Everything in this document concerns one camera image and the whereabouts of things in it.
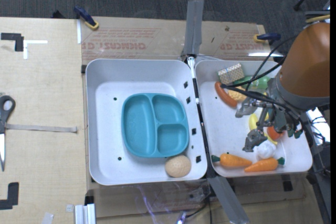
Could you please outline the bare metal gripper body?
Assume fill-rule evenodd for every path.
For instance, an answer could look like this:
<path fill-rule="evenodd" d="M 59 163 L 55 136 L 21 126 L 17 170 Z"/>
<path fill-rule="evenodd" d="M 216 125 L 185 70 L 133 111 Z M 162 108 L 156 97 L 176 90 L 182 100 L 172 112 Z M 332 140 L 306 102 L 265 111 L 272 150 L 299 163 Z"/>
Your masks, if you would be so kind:
<path fill-rule="evenodd" d="M 276 87 L 276 79 L 272 78 L 268 82 L 268 92 L 272 99 L 273 114 L 270 117 L 276 132 L 297 132 L 299 120 L 295 118 L 290 106 L 283 100 Z"/>

